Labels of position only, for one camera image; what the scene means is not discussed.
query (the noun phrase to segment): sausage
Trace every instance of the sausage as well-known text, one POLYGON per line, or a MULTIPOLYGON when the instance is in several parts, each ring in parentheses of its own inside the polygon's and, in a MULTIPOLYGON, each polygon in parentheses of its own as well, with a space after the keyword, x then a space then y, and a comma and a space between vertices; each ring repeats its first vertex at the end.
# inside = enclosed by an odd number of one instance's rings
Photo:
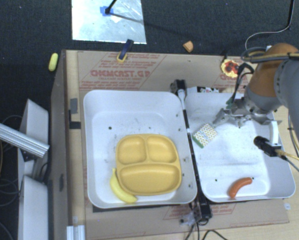
POLYGON ((249 185, 253 182, 252 178, 246 177, 241 178, 234 182, 234 184, 230 187, 228 194, 231 198, 234 198, 237 192, 244 186, 249 185))

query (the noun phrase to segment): black carpet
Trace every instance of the black carpet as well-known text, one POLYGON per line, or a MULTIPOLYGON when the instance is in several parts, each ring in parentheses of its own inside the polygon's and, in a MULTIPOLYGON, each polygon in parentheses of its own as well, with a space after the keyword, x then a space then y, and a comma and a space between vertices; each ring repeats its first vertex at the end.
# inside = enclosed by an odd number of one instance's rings
MULTIPOLYGON (((288 23, 290 0, 141 0, 147 44, 133 52, 240 55, 253 33, 278 31, 288 23)), ((22 115, 29 98, 50 109, 54 72, 50 55, 62 49, 119 51, 122 44, 72 40, 71 0, 0 0, 0 122, 22 115)), ((248 47, 285 42, 299 48, 299 0, 289 30, 251 39, 248 47)), ((16 118, 8 122, 17 127, 16 118)), ((16 149, 3 158, 1 178, 17 178, 16 149)), ((0 202, 8 197, 0 194, 0 202)), ((17 239, 18 201, 0 207, 0 221, 17 239)), ((0 227, 0 240, 8 235, 0 227)))

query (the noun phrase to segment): sponge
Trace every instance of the sponge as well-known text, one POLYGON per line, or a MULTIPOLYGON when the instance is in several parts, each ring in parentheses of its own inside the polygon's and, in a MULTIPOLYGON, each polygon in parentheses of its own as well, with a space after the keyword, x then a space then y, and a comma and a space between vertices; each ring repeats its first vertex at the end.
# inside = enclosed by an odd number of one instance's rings
POLYGON ((218 133, 208 123, 205 123, 197 132, 192 135, 192 139, 201 148, 204 148, 209 142, 211 142, 218 133))

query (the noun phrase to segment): cardboard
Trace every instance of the cardboard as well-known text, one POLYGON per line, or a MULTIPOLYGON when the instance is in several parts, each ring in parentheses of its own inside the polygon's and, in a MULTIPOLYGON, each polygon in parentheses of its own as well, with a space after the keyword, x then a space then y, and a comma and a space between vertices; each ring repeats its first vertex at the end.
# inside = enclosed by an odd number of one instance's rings
MULTIPOLYGON (((86 239, 119 239, 137 236, 181 233, 189 230, 180 225, 180 217, 190 212, 188 205, 147 207, 138 209, 100 210, 92 206, 86 192, 86 159, 82 100, 92 89, 168 91, 175 79, 185 79, 187 87, 201 86, 232 89, 235 79, 225 76, 220 69, 223 60, 220 56, 177 55, 133 53, 127 64, 118 64, 115 52, 102 51, 63 51, 64 67, 58 67, 58 75, 65 80, 53 88, 52 107, 58 112, 58 119, 65 124, 79 123, 81 129, 62 127, 62 122, 52 125, 55 134, 65 131, 65 138, 56 146, 59 152, 66 152, 67 170, 58 169, 55 163, 52 177, 59 179, 65 174, 67 196, 54 188, 54 236, 61 237, 69 225, 85 225, 86 239), (57 88, 65 85, 65 91, 57 94, 57 88), (78 111, 71 114, 70 101, 77 99, 78 111)), ((60 137, 53 135, 55 141, 60 137)), ((289 222, 284 202, 281 199, 248 201, 239 203, 213 204, 213 217, 201 229, 240 228, 260 225, 285 224, 289 222)))

